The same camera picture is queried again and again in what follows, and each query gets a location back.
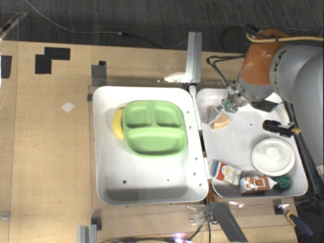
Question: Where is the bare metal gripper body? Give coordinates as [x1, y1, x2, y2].
[221, 83, 253, 114]

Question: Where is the orange and blue carton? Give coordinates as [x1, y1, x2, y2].
[211, 160, 242, 187]

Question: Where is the black cylinder on white bracket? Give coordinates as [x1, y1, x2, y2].
[262, 103, 296, 138]

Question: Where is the green divided plate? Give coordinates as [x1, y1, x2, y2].
[122, 100, 189, 158]

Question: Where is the green broccoli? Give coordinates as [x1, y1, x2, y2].
[272, 175, 292, 190]

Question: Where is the tan bread slice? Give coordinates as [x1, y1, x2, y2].
[208, 105, 231, 131]

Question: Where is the brown and white carton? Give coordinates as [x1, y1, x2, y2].
[238, 176, 278, 195]

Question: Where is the white bowl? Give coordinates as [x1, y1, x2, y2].
[251, 138, 296, 177]

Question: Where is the white plastic tray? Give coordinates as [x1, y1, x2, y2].
[92, 85, 210, 207]
[196, 88, 309, 200]

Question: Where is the yellow banana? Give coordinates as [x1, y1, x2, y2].
[111, 107, 126, 140]

